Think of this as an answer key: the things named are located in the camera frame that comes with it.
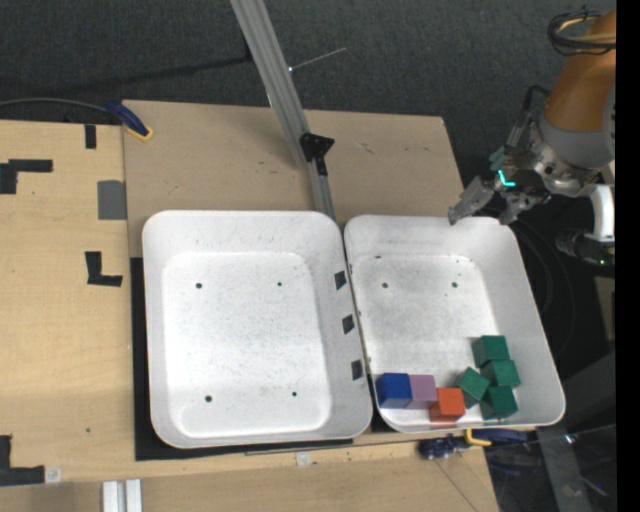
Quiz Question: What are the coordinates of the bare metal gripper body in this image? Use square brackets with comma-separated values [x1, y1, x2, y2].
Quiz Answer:
[492, 142, 603, 212]

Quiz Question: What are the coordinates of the blue cube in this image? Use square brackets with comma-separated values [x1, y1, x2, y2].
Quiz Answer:
[374, 372, 414, 410]

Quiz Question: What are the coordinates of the purple cube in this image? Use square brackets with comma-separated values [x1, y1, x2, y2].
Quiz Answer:
[407, 373, 440, 411]

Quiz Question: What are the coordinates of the brown cardboard board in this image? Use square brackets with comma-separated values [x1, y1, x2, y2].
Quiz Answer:
[121, 98, 504, 512]

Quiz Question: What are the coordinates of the orange cube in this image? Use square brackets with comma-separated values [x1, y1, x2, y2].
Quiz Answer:
[427, 387, 468, 423]

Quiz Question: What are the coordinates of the black cylinder on white bracket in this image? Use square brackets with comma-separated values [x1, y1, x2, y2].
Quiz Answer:
[554, 183, 617, 267]

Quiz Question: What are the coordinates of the white plastic tray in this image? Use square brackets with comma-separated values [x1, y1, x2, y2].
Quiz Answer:
[342, 214, 567, 435]
[141, 209, 374, 450]

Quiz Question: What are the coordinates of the green cube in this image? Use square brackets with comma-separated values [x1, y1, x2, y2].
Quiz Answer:
[478, 384, 520, 422]
[455, 366, 492, 409]
[471, 334, 512, 369]
[480, 359, 522, 389]

